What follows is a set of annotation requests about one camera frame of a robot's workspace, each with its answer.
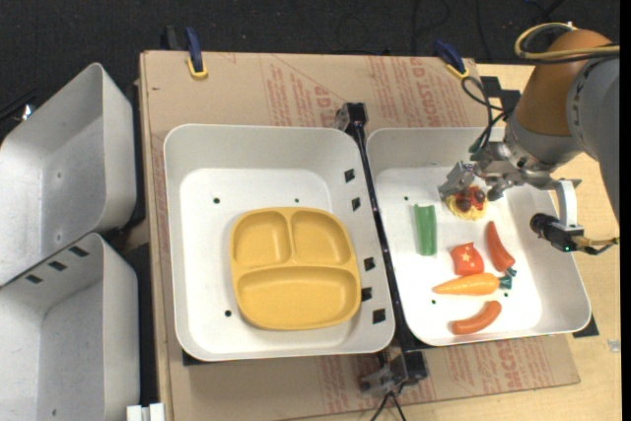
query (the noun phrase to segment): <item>toy red pepper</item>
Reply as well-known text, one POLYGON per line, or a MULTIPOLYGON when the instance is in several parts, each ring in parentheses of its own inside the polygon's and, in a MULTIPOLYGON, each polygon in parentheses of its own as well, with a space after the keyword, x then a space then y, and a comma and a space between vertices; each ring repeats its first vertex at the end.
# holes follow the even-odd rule
POLYGON ((517 274, 517 270, 513 268, 515 259, 502 244, 494 221, 490 221, 486 227, 486 245, 491 253, 495 268, 500 272, 508 272, 509 275, 517 274))
POLYGON ((454 247, 450 251, 454 261, 456 275, 481 274, 484 272, 484 260, 473 243, 466 243, 454 247))

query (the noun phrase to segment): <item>yellow divided plate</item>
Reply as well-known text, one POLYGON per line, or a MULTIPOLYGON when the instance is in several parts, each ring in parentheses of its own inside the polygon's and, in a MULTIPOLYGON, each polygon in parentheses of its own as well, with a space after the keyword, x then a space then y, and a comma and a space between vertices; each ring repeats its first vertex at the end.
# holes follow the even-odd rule
POLYGON ((355 250, 328 212, 273 207, 244 213, 232 229, 230 262, 239 309, 260 328, 333 326, 359 309, 355 250))

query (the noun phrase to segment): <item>wooden table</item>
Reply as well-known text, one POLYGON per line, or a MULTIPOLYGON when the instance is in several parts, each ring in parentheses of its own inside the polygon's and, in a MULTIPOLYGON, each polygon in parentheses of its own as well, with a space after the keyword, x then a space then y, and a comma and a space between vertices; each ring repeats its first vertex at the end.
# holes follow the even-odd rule
MULTIPOLYGON (((340 56, 324 57, 326 63, 340 56)), ((143 72, 143 59, 141 58, 141 74, 143 72)), ((510 65, 478 65, 477 72, 480 76, 497 76, 505 89, 522 90, 527 82, 532 68, 529 66, 510 65)), ((161 86, 171 86, 171 82, 161 86)), ((160 163, 156 152, 151 152, 152 136, 156 134, 152 122, 158 122, 158 118, 149 113, 148 100, 151 93, 159 89, 150 89, 153 85, 144 79, 140 83, 141 116, 143 124, 144 160, 146 169, 155 163, 160 163)), ((173 81, 173 87, 177 87, 177 80, 173 81)), ((232 104, 238 104, 239 98, 232 97, 232 104)), ((243 103, 249 115, 250 124, 261 123, 260 109, 264 105, 243 103)), ((188 122, 229 122, 230 112, 221 110, 215 118, 208 119, 204 116, 204 103, 190 112, 189 116, 180 114, 178 104, 173 103, 173 110, 165 110, 165 114, 174 114, 186 117, 188 122)), ((580 178, 583 182, 577 188, 579 202, 579 222, 585 226, 586 235, 594 238, 610 238, 619 235, 619 227, 609 206, 606 192, 602 184, 597 162, 586 155, 581 155, 567 164, 555 174, 557 177, 580 178)), ((158 358, 158 380, 161 400, 167 407, 167 417, 174 419, 174 404, 172 392, 174 387, 195 388, 195 384, 182 384, 181 379, 174 379, 174 367, 177 362, 174 358, 177 346, 174 346, 173 335, 166 326, 165 320, 168 311, 173 310, 173 300, 165 297, 168 293, 170 279, 163 276, 163 267, 168 258, 161 257, 157 244, 161 236, 164 240, 165 223, 156 219, 157 200, 161 196, 155 192, 154 175, 151 171, 146 173, 147 206, 149 217, 149 237, 152 249, 152 280, 154 295, 154 316, 156 320, 156 352, 158 358)), ((621 419, 621 352, 620 352, 620 258, 619 246, 612 247, 600 256, 589 256, 576 253, 576 260, 583 277, 588 296, 590 297, 593 313, 596 319, 599 335, 575 338, 568 335, 567 339, 572 355, 578 368, 581 381, 572 386, 548 387, 542 389, 526 390, 478 396, 474 398, 438 401, 406 405, 404 413, 408 420, 443 421, 468 420, 494 421, 503 419, 520 420, 617 420, 621 419)), ((368 421, 374 415, 373 410, 364 412, 347 412, 343 414, 311 417, 315 421, 368 421)), ((384 411, 379 419, 399 419, 395 409, 384 411)))

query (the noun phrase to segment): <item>toy carrot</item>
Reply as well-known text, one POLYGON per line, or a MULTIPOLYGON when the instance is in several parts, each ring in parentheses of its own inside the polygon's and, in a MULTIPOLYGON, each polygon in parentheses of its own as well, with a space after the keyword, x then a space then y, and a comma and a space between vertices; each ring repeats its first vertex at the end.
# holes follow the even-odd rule
POLYGON ((461 244, 450 251, 454 261, 456 275, 481 274, 484 272, 484 260, 473 243, 461 244))
POLYGON ((463 275, 435 286, 434 293, 441 295, 490 295, 498 288, 510 290, 513 278, 510 275, 497 277, 490 272, 463 275))
POLYGON ((495 268, 500 272, 508 272, 510 275, 517 274, 517 270, 512 268, 513 265, 515 265, 515 259, 506 250, 502 241, 500 241, 500 236, 494 221, 489 221, 486 226, 486 245, 495 268))
POLYGON ((482 310, 467 319, 452 321, 451 330, 454 335, 467 335, 483 330, 491 324, 502 311, 502 304, 496 300, 487 302, 482 310))

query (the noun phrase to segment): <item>white tray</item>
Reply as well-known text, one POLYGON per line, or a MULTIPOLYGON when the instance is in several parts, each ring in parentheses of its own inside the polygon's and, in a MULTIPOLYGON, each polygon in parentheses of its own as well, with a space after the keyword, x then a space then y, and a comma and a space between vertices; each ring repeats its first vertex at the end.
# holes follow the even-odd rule
POLYGON ((131 104, 98 63, 20 123, 0 148, 0 286, 136 202, 131 104))
MULTIPOLYGON (((507 190, 489 202, 478 221, 454 216, 441 201, 438 187, 457 161, 469 162, 468 147, 479 128, 393 128, 375 131, 367 150, 377 199, 386 229, 405 320, 421 341, 444 346, 467 342, 572 332, 586 326, 591 307, 574 256, 539 239, 530 229, 533 214, 556 216, 551 195, 531 186, 507 190), (419 252, 414 204, 436 208, 438 253, 419 252), (437 284, 456 277, 452 247, 474 242, 485 270, 497 272, 484 240, 485 225, 496 222, 502 243, 516 259, 513 289, 483 297, 441 296, 437 284), (449 322, 473 316, 484 301, 498 300, 502 313, 486 329, 463 336, 449 331, 449 322)), ((494 140, 503 130, 493 132, 494 140)), ((486 188, 484 181, 475 183, 486 188)))
POLYGON ((0 289, 0 419, 120 421, 138 403, 133 269, 90 234, 0 289))
POLYGON ((371 353, 389 345, 386 269, 352 138, 332 128, 183 125, 165 141, 165 164, 175 330, 189 355, 223 361, 371 353), (230 270, 232 227, 246 211, 286 206, 328 211, 345 225, 361 286, 372 294, 349 320, 272 331, 241 317, 230 270))

